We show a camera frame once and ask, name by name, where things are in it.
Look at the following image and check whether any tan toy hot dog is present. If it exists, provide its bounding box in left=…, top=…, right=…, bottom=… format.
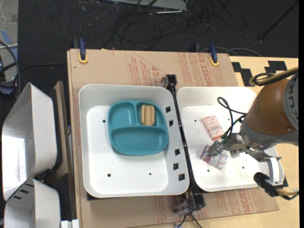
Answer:
left=140, top=104, right=156, bottom=126

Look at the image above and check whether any brown cardboard board red print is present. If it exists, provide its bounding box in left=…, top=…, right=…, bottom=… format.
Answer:
left=67, top=48, right=280, bottom=228

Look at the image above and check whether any thin black rod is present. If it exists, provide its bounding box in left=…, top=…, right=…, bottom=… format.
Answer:
left=169, top=84, right=199, bottom=195

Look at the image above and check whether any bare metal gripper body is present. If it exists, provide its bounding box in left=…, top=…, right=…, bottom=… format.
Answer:
left=222, top=133, right=253, bottom=153

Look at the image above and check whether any black block with thin wires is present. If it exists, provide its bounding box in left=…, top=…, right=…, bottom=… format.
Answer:
left=172, top=193, right=206, bottom=215
left=163, top=74, right=178, bottom=88

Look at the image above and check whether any white plastic tray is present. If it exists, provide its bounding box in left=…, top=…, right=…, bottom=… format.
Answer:
left=3, top=177, right=62, bottom=228
left=176, top=86, right=285, bottom=193
left=1, top=82, right=59, bottom=201
left=78, top=84, right=190, bottom=199

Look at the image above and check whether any black cylinder on white bracket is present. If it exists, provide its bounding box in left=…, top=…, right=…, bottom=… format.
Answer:
left=253, top=156, right=285, bottom=197

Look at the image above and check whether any orange and white packet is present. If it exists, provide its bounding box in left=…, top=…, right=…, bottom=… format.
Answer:
left=201, top=115, right=224, bottom=141

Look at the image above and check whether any blue divided plate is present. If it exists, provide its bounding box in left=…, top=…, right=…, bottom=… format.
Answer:
left=107, top=100, right=170, bottom=156

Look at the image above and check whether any white and purple patterned packet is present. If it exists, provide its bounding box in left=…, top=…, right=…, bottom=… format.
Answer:
left=199, top=145, right=228, bottom=171

